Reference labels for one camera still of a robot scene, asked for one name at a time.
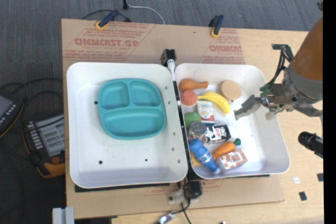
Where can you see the tan round biscuit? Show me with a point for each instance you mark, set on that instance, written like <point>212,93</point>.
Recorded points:
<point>231,89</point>

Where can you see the white plastic tray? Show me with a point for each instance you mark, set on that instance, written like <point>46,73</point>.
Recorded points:
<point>86,123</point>
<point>262,139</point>

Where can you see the blue bottle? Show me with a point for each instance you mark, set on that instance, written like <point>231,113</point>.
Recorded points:
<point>202,154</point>

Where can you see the black and white cow carton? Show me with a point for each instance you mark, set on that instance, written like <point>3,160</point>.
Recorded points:
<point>218,135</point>

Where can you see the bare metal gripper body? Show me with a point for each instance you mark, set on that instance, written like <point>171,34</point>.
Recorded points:
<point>281,94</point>

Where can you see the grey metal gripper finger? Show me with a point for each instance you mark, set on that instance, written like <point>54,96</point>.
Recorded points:
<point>252,101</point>
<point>245,110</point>

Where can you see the brown cardboard board red print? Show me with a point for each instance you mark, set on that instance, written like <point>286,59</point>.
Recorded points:
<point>157,39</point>

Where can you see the white carton with orange print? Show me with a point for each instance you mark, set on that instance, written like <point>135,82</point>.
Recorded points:
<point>206,111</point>

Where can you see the green toy pepper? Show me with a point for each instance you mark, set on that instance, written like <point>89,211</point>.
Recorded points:
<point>191,118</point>

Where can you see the teal divided plate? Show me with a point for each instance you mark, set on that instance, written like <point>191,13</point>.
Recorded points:
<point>131,108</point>

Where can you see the yellow banana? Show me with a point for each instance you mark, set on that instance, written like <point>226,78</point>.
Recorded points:
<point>219,101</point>

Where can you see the orange carrot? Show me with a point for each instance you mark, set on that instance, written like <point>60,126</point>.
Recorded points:
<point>224,149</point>

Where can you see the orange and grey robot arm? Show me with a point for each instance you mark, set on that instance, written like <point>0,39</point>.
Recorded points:
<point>309,55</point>

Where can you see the small can with grey lid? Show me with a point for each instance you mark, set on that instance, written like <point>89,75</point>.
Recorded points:
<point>197,129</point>

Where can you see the orange toy chicken drumstick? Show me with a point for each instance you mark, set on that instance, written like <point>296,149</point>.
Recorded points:
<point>190,84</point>

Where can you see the salmon ribbed cup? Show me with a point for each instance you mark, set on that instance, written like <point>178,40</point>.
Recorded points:
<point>188,97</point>

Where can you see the brown and white carton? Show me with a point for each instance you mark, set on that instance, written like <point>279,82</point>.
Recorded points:
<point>232,161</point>

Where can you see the thin black and white rod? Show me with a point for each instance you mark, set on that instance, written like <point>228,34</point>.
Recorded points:
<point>174,78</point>

